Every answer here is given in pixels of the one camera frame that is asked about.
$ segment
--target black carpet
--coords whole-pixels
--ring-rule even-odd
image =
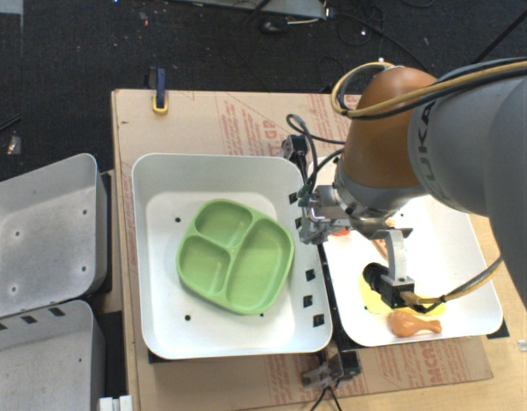
[[[527,10],[527,0],[329,1],[333,19],[264,35],[264,12],[24,0],[22,30],[19,16],[0,15],[0,123],[21,114],[0,133],[0,181],[79,152],[112,169],[110,93],[141,88],[150,66],[182,90],[326,92],[379,57],[438,77],[481,57]],[[527,56],[527,16],[485,55]],[[7,155],[14,134],[21,153]]]

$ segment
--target green divided plate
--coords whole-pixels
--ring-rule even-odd
[[[206,300],[241,314],[273,305],[293,262],[290,233],[273,218],[232,200],[198,211],[178,248],[181,281]]]

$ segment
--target orange toy food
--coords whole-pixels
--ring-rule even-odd
[[[388,320],[391,331],[397,337],[411,337],[419,331],[442,332],[441,322],[438,319],[425,321],[408,312],[393,311],[389,314]]]

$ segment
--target gray tray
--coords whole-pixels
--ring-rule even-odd
[[[0,411],[96,411],[104,337],[84,301],[0,320]]]
[[[0,318],[72,300],[107,271],[107,194],[80,154],[0,182]]]

